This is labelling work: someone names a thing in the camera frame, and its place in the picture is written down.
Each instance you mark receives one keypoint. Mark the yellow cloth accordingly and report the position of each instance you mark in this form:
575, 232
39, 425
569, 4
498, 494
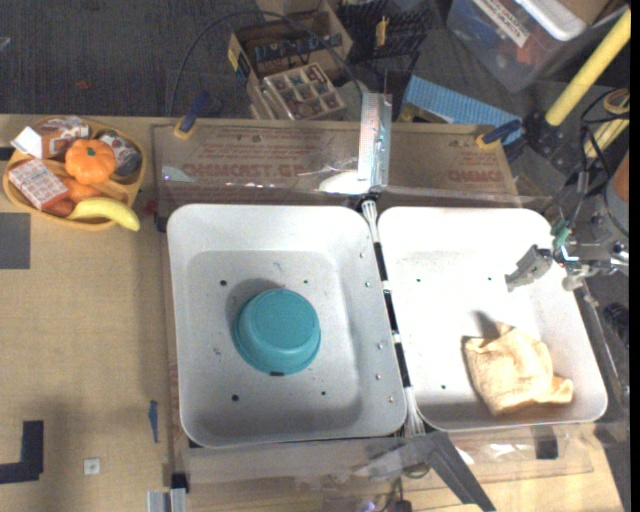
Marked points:
510, 370

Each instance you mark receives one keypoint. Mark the orange pumpkin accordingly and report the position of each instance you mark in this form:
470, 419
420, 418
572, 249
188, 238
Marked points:
90, 161

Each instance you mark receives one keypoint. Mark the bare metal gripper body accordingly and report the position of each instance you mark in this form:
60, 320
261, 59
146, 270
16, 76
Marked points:
595, 256

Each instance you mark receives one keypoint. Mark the orange carrot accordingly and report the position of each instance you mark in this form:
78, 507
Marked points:
80, 192

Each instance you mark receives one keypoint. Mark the white and orange carton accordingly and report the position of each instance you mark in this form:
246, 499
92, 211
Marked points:
55, 137

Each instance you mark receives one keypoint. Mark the small can with red print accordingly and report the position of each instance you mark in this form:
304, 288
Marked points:
122, 152

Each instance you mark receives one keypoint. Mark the yellow banana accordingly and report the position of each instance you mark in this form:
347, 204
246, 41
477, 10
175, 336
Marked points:
107, 209

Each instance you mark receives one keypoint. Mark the orange divided plate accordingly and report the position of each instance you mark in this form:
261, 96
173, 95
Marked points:
131, 187

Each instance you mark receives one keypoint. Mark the white packet with red print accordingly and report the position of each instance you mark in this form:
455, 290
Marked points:
37, 184

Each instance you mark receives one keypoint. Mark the thin black and white rod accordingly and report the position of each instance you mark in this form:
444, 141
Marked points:
390, 305

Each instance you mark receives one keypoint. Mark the white plastic tray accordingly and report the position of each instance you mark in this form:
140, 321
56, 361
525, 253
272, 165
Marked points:
450, 300
310, 240

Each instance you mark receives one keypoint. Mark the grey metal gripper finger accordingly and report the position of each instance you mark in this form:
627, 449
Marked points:
522, 277
537, 256

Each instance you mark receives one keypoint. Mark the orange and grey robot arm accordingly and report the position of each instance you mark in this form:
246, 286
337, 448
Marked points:
623, 182

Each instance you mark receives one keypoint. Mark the teal bowl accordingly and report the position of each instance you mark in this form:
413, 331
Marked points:
277, 330

